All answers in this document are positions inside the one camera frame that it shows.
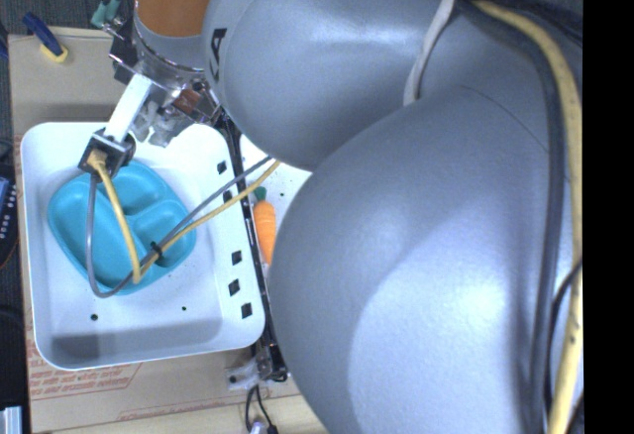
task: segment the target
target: gray cable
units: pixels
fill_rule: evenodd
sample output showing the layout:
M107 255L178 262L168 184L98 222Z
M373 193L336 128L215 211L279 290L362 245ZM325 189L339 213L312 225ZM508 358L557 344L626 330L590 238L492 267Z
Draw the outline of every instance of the gray cable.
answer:
M198 214L202 209L204 209L209 203L211 203L214 199L224 193L227 189L232 187L234 184L244 180L248 175L256 171L259 167L263 166L265 163L271 160L270 156L266 156L260 162L254 164L249 169L241 173L240 175L234 177L225 185L223 185L220 189L211 194L207 199L205 199L202 203L200 203L196 208L194 208L189 214L187 214L182 221L180 221L174 228L165 235L162 240L158 243L157 247L162 248L167 242L171 240L171 238L176 235L189 221L191 221L196 214ZM94 214L95 214L95 201L96 201L96 193L97 193L97 175L93 174L90 176L90 190L88 193L88 213L86 215L86 271L88 272L88 282L90 282L90 288L92 292L98 296L99 298L109 298L110 296L118 293L121 289L130 282L132 279L132 271L126 275L126 277L119 282L114 288L109 291L101 291L99 289L99 285L97 284L97 279L95 277L94 264L92 263L92 236L94 232ZM140 261L140 265L145 265L150 258L154 255L155 251L149 251L143 259Z

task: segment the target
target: toy carrot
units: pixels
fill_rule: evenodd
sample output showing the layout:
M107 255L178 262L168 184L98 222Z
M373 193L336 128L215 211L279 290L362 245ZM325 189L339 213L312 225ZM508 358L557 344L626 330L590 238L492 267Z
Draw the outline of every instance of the toy carrot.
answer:
M258 199L254 205L254 223L258 242L264 256L264 261L270 265L273 248L275 247L275 209L266 201L266 188L258 187L254 191Z

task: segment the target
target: black logo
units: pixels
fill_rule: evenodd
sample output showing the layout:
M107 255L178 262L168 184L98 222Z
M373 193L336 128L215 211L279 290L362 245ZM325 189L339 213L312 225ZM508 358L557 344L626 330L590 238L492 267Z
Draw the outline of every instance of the black logo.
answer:
M211 37L211 52L213 54L213 58L209 59L209 69L211 69L211 75L218 83L220 79L220 44L227 34L227 29L214 29L214 34Z

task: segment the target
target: blue plate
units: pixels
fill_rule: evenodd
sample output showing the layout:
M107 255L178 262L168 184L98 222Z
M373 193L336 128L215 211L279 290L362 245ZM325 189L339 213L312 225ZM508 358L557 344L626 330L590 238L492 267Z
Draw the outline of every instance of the blue plate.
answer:
M132 161L113 179L128 220L139 259L176 226L188 211L173 190L142 163ZM49 203L49 225L77 270L88 279L85 264L86 215L90 176L85 173L64 184ZM195 230L184 235L150 267L139 284L129 281L120 294L132 293L178 267L193 251ZM95 200L92 255L95 277L102 289L117 285L132 269L126 243L103 184Z

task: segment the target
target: white tray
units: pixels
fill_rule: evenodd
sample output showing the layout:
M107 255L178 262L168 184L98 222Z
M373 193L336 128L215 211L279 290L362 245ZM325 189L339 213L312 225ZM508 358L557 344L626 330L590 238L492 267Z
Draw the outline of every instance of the white tray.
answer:
M43 358L80 370L253 344L264 329L264 309L240 204L196 230L196 246L177 269L128 295L95 297L59 247L47 222L49 200L81 174L76 165L88 139L104 125L41 124L22 142L25 245ZM199 125L165 149L138 143L135 159L153 168L188 210L233 175L223 138ZM219 173L222 162L226 169ZM235 187L231 191L237 194ZM202 214L222 202L221 196ZM231 294L229 284L236 280L240 289Z

